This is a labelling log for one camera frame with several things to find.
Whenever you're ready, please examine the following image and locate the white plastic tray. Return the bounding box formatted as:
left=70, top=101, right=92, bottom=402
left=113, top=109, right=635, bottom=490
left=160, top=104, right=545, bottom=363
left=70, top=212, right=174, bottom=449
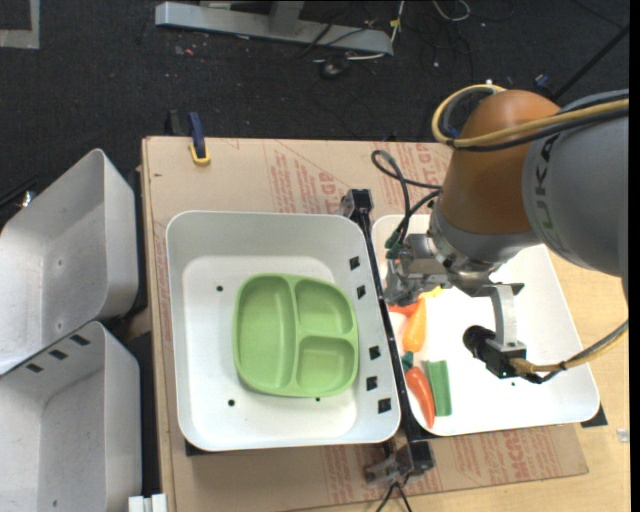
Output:
left=0, top=147, right=140, bottom=376
left=0, top=320, right=144, bottom=512
left=165, top=209, right=403, bottom=453
left=371, top=213, right=601, bottom=437

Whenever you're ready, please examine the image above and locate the orange toy bell pepper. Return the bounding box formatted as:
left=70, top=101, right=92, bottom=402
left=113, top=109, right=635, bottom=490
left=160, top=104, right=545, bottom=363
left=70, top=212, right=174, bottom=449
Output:
left=402, top=297, right=428, bottom=353

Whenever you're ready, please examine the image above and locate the brown cardboard board red print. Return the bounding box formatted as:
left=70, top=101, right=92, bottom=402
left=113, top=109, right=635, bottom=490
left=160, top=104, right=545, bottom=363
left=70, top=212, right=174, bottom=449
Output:
left=141, top=135, right=590, bottom=504

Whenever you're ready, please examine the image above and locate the black block with thin wires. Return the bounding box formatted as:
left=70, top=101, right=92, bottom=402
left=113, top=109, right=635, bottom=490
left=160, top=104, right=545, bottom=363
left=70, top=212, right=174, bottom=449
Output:
left=363, top=439, right=435, bottom=485
left=339, top=188, right=375, bottom=221

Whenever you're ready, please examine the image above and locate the black cylinder on white bracket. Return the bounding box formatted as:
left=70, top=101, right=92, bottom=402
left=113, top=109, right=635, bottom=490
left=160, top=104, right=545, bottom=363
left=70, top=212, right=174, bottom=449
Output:
left=462, top=282, right=529, bottom=380

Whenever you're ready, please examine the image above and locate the green divided plate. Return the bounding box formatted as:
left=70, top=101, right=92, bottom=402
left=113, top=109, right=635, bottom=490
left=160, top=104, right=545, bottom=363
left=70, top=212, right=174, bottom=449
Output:
left=232, top=273, right=361, bottom=399

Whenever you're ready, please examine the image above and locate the green toy celery stick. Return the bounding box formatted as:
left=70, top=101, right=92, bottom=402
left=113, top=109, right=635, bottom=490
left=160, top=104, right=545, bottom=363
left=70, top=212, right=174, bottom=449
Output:
left=424, top=359, right=454, bottom=417

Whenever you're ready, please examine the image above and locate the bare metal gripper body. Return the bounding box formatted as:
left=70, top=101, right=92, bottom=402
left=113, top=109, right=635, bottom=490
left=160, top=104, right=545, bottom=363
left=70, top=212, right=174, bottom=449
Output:
left=396, top=232, right=497, bottom=297

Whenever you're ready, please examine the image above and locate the thin black rod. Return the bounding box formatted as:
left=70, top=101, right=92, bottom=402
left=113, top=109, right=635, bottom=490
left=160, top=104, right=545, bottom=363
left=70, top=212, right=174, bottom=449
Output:
left=357, top=212, right=427, bottom=451

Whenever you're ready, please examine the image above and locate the red toy chili pepper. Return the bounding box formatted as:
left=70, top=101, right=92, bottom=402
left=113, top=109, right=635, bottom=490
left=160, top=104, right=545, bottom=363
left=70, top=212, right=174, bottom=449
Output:
left=401, top=351, right=437, bottom=430

